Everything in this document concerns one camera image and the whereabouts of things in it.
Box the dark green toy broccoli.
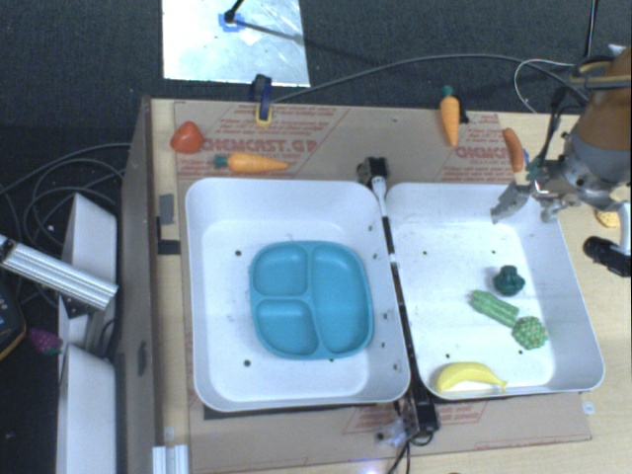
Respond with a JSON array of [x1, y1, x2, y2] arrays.
[[492, 264, 526, 296]]

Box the purple toy grapes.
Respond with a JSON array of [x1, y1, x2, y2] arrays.
[[27, 327, 64, 357]]

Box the tan toy biscuit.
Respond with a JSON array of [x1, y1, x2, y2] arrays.
[[594, 207, 621, 230]]

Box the green toy grapes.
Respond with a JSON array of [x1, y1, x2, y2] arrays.
[[511, 315, 549, 352]]

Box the orange toy sausage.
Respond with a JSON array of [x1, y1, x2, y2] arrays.
[[502, 126, 526, 174]]

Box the brown cardboard board red print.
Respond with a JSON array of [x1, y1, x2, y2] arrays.
[[172, 99, 593, 469]]

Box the white plastic tray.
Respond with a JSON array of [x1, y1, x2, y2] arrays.
[[384, 181, 606, 402], [184, 176, 413, 414]]

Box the red toy tomato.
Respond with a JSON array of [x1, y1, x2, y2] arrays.
[[170, 120, 205, 155]]

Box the orange toy carrot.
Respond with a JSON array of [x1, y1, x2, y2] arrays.
[[212, 151, 290, 175], [439, 85, 463, 148]]

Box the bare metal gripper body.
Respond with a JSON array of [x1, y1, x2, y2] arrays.
[[531, 162, 619, 208]]

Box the blue divided plate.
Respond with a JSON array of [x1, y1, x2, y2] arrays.
[[247, 240, 375, 362]]

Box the black cylinder on white bracket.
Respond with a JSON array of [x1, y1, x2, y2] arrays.
[[583, 200, 632, 277]]

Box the thin black and white rod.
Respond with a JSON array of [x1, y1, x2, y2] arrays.
[[373, 176, 430, 417]]

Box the yellow banana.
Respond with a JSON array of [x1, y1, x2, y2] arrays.
[[433, 360, 510, 395]]

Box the black block with thin wires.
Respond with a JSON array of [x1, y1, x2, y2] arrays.
[[412, 396, 440, 436], [356, 156, 391, 185]]

